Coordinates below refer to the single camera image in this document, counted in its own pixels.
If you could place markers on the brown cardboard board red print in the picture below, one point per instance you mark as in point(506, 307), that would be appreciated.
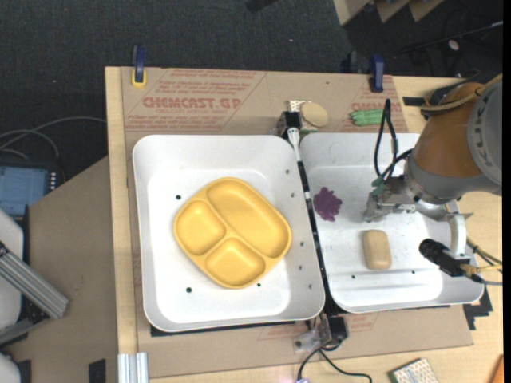
point(255, 94)

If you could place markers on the beige bread roll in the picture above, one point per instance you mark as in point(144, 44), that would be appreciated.
point(376, 249)

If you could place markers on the purple grapes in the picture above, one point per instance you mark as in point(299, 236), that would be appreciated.
point(327, 204)

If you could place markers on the white plastic tray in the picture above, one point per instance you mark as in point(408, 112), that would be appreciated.
point(167, 301)
point(399, 289)

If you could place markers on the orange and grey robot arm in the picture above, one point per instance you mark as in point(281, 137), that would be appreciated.
point(447, 142)

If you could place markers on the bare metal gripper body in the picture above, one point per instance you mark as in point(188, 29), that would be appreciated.
point(389, 202)

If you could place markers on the black cylinder on white bracket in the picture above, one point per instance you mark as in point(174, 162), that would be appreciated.
point(439, 251)

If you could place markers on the green bean bunch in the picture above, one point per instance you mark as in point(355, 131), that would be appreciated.
point(367, 117)

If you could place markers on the yellow divided plate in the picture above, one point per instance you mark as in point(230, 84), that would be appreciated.
point(233, 231)

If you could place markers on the beige round biscuit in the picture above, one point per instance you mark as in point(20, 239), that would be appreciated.
point(314, 114)

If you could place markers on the thin black and white rod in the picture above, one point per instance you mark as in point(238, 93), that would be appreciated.
point(307, 198)

